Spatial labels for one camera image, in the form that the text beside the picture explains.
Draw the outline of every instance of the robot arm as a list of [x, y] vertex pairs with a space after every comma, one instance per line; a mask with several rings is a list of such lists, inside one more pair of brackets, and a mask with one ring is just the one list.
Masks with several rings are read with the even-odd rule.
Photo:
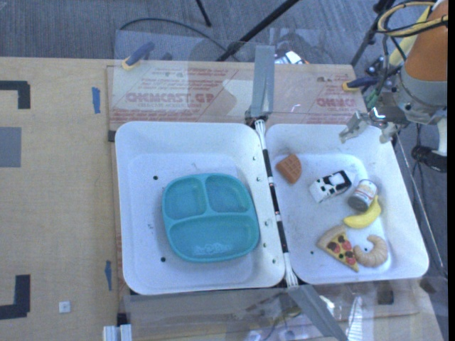
[[[419, 146], [412, 150], [412, 156], [436, 171], [446, 171], [448, 16], [449, 0], [438, 0], [427, 20], [414, 25], [419, 33], [414, 34], [417, 37], [409, 54], [393, 77], [396, 79], [394, 87], [389, 92], [376, 91], [378, 98], [374, 107], [368, 113], [356, 112], [353, 115], [340, 133], [343, 143], [359, 135], [368, 125], [379, 127], [382, 130], [380, 141], [387, 142], [410, 122], [436, 124], [439, 130], [438, 149]], [[413, 36], [409, 29], [387, 33], [391, 36], [395, 33], [395, 36], [400, 36], [400, 33], [402, 37]]]

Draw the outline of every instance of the white plastic tray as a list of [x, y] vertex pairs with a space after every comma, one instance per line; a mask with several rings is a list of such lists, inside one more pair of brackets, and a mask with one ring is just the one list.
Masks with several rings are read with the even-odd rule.
[[[427, 271], [429, 259], [391, 143], [381, 144], [380, 130], [370, 126], [342, 144], [338, 133], [343, 129], [341, 125], [277, 124], [266, 132], [294, 272], [312, 284], [420, 277]], [[275, 169], [291, 153], [302, 165], [302, 175], [295, 184], [288, 183]], [[342, 169], [357, 173], [353, 186], [316, 203], [309, 192], [310, 184]], [[366, 238], [376, 234], [386, 240], [390, 251], [383, 265], [359, 265], [356, 273], [319, 249], [316, 242], [327, 229], [355, 213], [347, 199], [361, 179], [370, 179], [378, 186], [382, 213], [364, 229], [347, 227], [348, 238], [353, 245], [371, 249]]]
[[[144, 295], [264, 288], [284, 277], [259, 137], [244, 124], [133, 121], [115, 136], [122, 226], [123, 273]], [[252, 195], [258, 246], [229, 261], [197, 264], [175, 255], [161, 216], [161, 196], [173, 179], [197, 173], [239, 178]]]

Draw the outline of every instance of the wooden board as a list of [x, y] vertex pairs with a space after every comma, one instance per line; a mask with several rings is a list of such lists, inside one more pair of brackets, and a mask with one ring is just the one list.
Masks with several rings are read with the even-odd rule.
[[[117, 323], [109, 64], [0, 58], [0, 80], [31, 86], [30, 109], [18, 109], [17, 92], [0, 91], [1, 126], [21, 128], [21, 166], [0, 168], [0, 306], [14, 302], [15, 276], [31, 280], [30, 312], [0, 320], [2, 340], [99, 340]], [[69, 313], [59, 313], [62, 301]]]

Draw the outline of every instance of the toy pizza slice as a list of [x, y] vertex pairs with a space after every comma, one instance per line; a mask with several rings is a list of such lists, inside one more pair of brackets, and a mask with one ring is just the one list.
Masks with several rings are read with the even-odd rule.
[[340, 224], [327, 230], [318, 240], [317, 246], [352, 270], [358, 271], [357, 260], [343, 225]]

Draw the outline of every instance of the black cable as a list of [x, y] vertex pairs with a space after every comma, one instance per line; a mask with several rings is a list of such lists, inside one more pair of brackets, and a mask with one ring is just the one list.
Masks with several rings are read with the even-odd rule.
[[[416, 146], [421, 146], [422, 145], [422, 140], [421, 140], [421, 132], [422, 132], [422, 125], [421, 124], [416, 124], [416, 130], [417, 130], [417, 136], [416, 136]], [[422, 196], [421, 196], [421, 208], [420, 208], [420, 211], [423, 212], [424, 214], [427, 213], [427, 209], [426, 209], [426, 206], [425, 206], [425, 203], [426, 203], [426, 194], [425, 194], [425, 183], [424, 183], [424, 172], [422, 170], [422, 164], [419, 162], [419, 161], [415, 161], [414, 162], [414, 166], [412, 168], [412, 177], [414, 178], [414, 181], [416, 181], [416, 171], [419, 172], [419, 176], [420, 176], [420, 189], [421, 189], [421, 192], [422, 192]], [[412, 188], [412, 208], [414, 209], [414, 211], [417, 213], [418, 212], [418, 209], [419, 209], [419, 205], [417, 203], [417, 196], [416, 196], [416, 188], [413, 187]], [[436, 247], [436, 251], [439, 253], [439, 249], [438, 249], [438, 246], [437, 244], [434, 244], [435, 247]], [[445, 279], [449, 279], [449, 273], [448, 271], [444, 268], [444, 265], [443, 264], [437, 264], [438, 265], [438, 272], [445, 278]]]
[[400, 44], [397, 42], [396, 37], [390, 37], [390, 39], [392, 39], [393, 44], [395, 45], [396, 49], [400, 53], [401, 57], [403, 58], [403, 62], [406, 61], [406, 59], [407, 59], [406, 53], [403, 51]]
[[378, 82], [378, 84], [375, 87], [375, 91], [377, 95], [379, 95], [384, 87], [385, 81], [388, 77], [387, 71], [389, 70], [389, 49], [387, 48], [387, 39], [388, 36], [384, 36], [382, 38], [382, 49], [384, 50], [384, 65], [383, 65], [383, 71], [384, 74], [382, 75], [381, 81]]
[[[388, 9], [388, 10], [385, 11], [384, 13], [380, 14], [379, 16], [377, 16], [377, 18], [376, 18], [377, 21], [376, 21], [375, 33], [385, 33], [385, 34], [388, 34], [388, 33], [393, 33], [393, 32], [396, 32], [396, 31], [401, 31], [401, 30], [404, 30], [404, 29], [407, 29], [407, 28], [413, 28], [413, 27], [415, 27], [415, 26], [418, 26], [419, 24], [422, 25], [422, 24], [426, 23], [426, 21], [424, 21], [424, 22], [420, 22], [420, 23], [413, 23], [413, 24], [410, 24], [410, 25], [407, 25], [407, 26], [403, 26], [403, 27], [400, 27], [400, 28], [395, 28], [395, 29], [389, 29], [389, 28], [388, 28], [388, 22], [389, 22], [390, 18], [392, 17], [392, 15], [394, 14], [394, 13], [390, 13], [391, 11], [396, 12], [397, 10], [399, 10], [399, 9], [397, 9], [397, 8], [399, 8], [399, 7], [404, 8], [404, 7], [407, 7], [407, 5], [409, 5], [409, 4], [411, 4], [411, 5], [409, 5], [409, 6], [412, 6], [412, 5], [414, 5], [414, 6], [419, 6], [419, 5], [418, 5], [419, 3], [423, 3], [424, 5], [431, 5], [430, 3], [433, 3], [433, 4], [434, 4], [434, 3], [436, 3], [436, 1], [437, 1], [437, 0], [404, 0], [404, 1], [402, 1], [401, 3], [399, 3], [399, 4], [395, 5], [395, 6], [393, 6], [392, 8]], [[383, 22], [383, 28], [384, 28], [384, 30], [381, 31], [381, 30], [379, 29], [379, 22], [380, 22], [380, 20], [382, 19], [382, 17], [383, 17], [384, 15], [389, 14], [389, 13], [390, 13], [390, 15], [389, 15], [389, 16], [384, 20], [384, 22]]]
[[402, 33], [402, 34], [399, 34], [399, 35], [395, 34], [395, 37], [406, 38], [406, 37], [416, 36], [417, 34], [423, 33], [425, 31], [429, 31], [431, 29], [438, 28], [440, 26], [449, 27], [449, 22], [444, 20], [444, 18], [446, 16], [447, 15], [443, 15], [438, 23], [434, 23], [431, 26], [425, 26], [424, 28], [418, 28], [418, 27], [419, 26], [423, 26], [424, 24], [428, 23], [427, 21], [423, 21], [423, 22], [420, 22], [420, 23], [413, 23], [413, 24], [410, 24], [408, 26], [402, 26], [400, 28], [388, 29], [386, 31], [378, 31], [378, 33], [387, 35], [387, 34], [391, 34], [391, 33], [402, 31], [402, 30], [407, 29], [407, 28], [411, 28], [412, 31], [410, 31], [409, 33]]
[[[291, 316], [291, 319], [294, 319], [295, 317], [299, 317], [299, 315], [301, 315], [301, 310], [300, 310], [296, 315]], [[286, 314], [285, 314], [285, 315], [282, 315], [282, 314], [281, 314], [280, 317], [275, 318], [275, 320], [274, 320], [274, 322], [273, 322], [273, 325], [272, 325], [272, 329], [270, 330], [270, 332], [268, 333], [268, 335], [267, 335], [265, 338], [261, 339], [261, 340], [262, 340], [262, 341], [267, 341], [267, 340], [272, 336], [272, 334], [273, 334], [273, 332], [275, 331], [275, 329], [277, 328], [278, 323], [279, 323], [280, 320], [283, 320], [284, 326], [285, 326], [285, 328], [287, 328], [287, 321], [286, 321], [286, 318], [287, 318], [287, 315], [286, 315]]]
[[185, 23], [181, 23], [180, 21], [175, 21], [175, 20], [171, 20], [171, 19], [164, 19], [164, 18], [138, 18], [138, 19], [134, 19], [132, 21], [128, 21], [127, 23], [123, 24], [119, 30], [122, 31], [123, 29], [125, 29], [127, 26], [130, 26], [134, 23], [138, 23], [140, 21], [163, 21], [165, 23], [172, 23], [172, 24], [176, 24], [178, 26], [183, 26], [184, 28], [187, 28], [187, 29], [190, 29], [191, 31], [195, 31], [196, 33], [202, 35], [204, 38], [207, 38], [209, 41], [211, 41], [212, 43], [214, 43], [216, 46], [218, 46], [219, 48], [221, 48], [222, 50], [224, 50], [225, 52], [228, 51], [227, 48], [223, 47], [219, 42], [217, 42], [215, 39], [211, 38], [210, 36], [208, 36], [207, 34], [205, 34], [204, 32], [202, 31], [199, 31], [198, 29], [192, 27], [192, 26], [189, 26], [188, 24], [185, 24]]

